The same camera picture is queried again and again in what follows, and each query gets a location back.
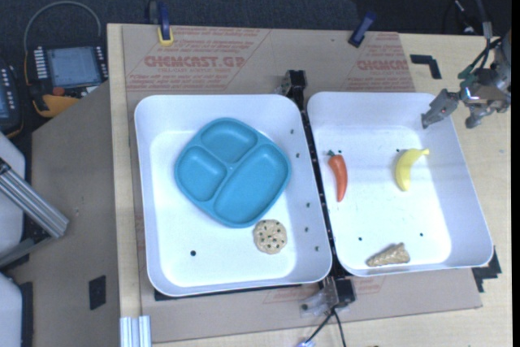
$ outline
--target wooden table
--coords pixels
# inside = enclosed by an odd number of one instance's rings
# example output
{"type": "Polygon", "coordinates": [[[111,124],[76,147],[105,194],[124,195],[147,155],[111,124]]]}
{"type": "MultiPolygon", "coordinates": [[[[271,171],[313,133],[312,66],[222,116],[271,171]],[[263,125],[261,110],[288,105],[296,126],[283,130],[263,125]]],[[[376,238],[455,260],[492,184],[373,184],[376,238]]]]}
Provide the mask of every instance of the wooden table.
{"type": "MultiPolygon", "coordinates": [[[[442,88],[457,91],[457,73],[465,68],[484,46],[483,39],[479,37],[415,34],[401,34],[400,37],[406,56],[427,54],[437,60],[443,75],[442,80],[433,80],[426,66],[412,64],[410,60],[408,62],[416,90],[432,94],[437,94],[442,88]]],[[[108,25],[108,45],[119,306],[122,317],[137,317],[141,315],[141,301],[128,150],[122,25],[108,25]]],[[[502,273],[497,280],[485,281],[485,293],[482,293],[483,308],[348,323],[344,325],[348,345],[512,345],[511,111],[487,117],[481,126],[472,130],[464,127],[467,116],[468,110],[461,106],[453,114],[453,121],[490,228],[502,273]]],[[[313,330],[314,327],[294,328],[157,345],[291,346],[305,339],[313,330]]],[[[314,340],[318,345],[340,345],[340,333],[335,324],[329,324],[314,340]]]]}

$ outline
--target blue divided plate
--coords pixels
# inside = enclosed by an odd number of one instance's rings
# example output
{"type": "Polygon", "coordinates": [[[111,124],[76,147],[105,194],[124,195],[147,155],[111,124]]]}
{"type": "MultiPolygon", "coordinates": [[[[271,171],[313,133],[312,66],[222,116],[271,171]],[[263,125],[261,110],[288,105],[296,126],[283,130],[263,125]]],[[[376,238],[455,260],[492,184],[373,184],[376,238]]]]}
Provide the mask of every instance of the blue divided plate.
{"type": "Polygon", "coordinates": [[[175,163],[183,194],[229,227],[255,224],[275,204],[291,164],[271,139],[240,120],[216,119],[186,145],[175,163]]]}

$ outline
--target white tray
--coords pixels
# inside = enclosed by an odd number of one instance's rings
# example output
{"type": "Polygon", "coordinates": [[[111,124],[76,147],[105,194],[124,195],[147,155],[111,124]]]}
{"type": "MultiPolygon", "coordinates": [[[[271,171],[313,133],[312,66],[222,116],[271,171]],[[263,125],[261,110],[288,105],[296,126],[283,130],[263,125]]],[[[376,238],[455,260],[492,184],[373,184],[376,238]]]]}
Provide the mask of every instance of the white tray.
{"type": "Polygon", "coordinates": [[[135,110],[145,219],[147,271],[161,293],[203,293],[322,280],[332,254],[305,132],[288,98],[261,95],[160,95],[135,110]],[[179,190],[174,165],[190,139],[214,119],[231,117],[276,143],[292,166],[287,188],[264,219],[286,228],[279,254],[259,251],[254,226],[229,228],[195,207],[179,190]]]}
{"type": "Polygon", "coordinates": [[[424,93],[317,93],[308,104],[327,208],[341,265],[353,275],[477,267],[493,246],[452,120],[427,129],[424,93]],[[401,191],[393,168],[398,150],[429,148],[401,191]],[[336,202],[327,152],[341,150],[349,182],[336,202]],[[404,265],[368,267],[366,260],[405,243],[404,265]]]}
{"type": "Polygon", "coordinates": [[[0,273],[0,340],[2,347],[20,347],[22,339],[22,293],[0,273]]]}

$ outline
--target small display screen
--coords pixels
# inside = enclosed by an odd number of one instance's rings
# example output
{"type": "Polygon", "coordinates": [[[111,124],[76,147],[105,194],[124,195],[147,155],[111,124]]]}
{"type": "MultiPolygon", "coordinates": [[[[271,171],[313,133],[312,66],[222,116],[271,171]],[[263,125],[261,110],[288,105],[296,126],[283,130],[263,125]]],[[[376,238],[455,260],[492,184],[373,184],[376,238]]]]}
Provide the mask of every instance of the small display screen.
{"type": "Polygon", "coordinates": [[[0,84],[0,119],[9,117],[9,108],[7,107],[7,92],[2,84],[0,84]]]}
{"type": "Polygon", "coordinates": [[[55,87],[66,89],[101,84],[96,56],[91,46],[48,50],[47,59],[55,87]]]}

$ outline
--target banana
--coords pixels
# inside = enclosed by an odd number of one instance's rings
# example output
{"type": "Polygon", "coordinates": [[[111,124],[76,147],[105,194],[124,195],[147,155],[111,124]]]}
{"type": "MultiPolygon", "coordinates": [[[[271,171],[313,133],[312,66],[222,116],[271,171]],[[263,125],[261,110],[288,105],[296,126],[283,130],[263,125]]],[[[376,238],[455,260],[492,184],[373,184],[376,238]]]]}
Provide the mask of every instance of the banana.
{"type": "Polygon", "coordinates": [[[408,149],[399,157],[396,164],[396,182],[403,191],[410,189],[410,170],[415,161],[422,155],[430,154],[430,150],[426,149],[408,149]]]}

